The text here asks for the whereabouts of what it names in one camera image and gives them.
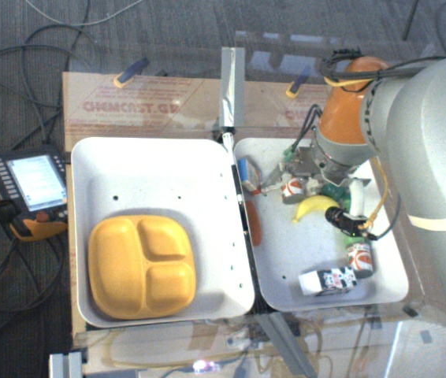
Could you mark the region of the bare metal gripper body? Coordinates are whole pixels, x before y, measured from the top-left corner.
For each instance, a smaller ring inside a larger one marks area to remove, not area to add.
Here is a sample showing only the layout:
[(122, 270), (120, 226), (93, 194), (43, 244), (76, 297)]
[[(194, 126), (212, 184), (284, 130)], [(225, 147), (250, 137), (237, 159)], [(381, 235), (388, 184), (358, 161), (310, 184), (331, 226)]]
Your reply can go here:
[(351, 151), (335, 154), (326, 153), (318, 145), (300, 146), (285, 170), (292, 176), (323, 179), (338, 187), (348, 187), (354, 172), (370, 158), (369, 154), (355, 154)]

